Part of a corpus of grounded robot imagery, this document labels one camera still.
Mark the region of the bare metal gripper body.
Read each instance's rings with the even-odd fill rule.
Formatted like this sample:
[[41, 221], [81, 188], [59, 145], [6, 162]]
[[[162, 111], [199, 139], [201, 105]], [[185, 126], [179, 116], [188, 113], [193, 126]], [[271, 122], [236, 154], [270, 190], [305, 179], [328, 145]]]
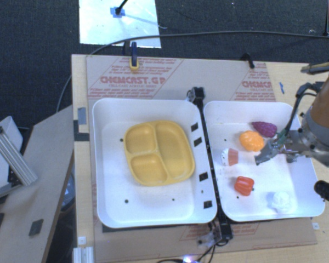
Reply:
[[286, 154], [286, 150], [300, 152], [300, 157], [313, 158], [329, 168], [329, 133], [322, 132], [313, 134], [305, 129], [291, 130], [288, 134], [280, 134], [274, 141], [280, 149], [279, 152]]

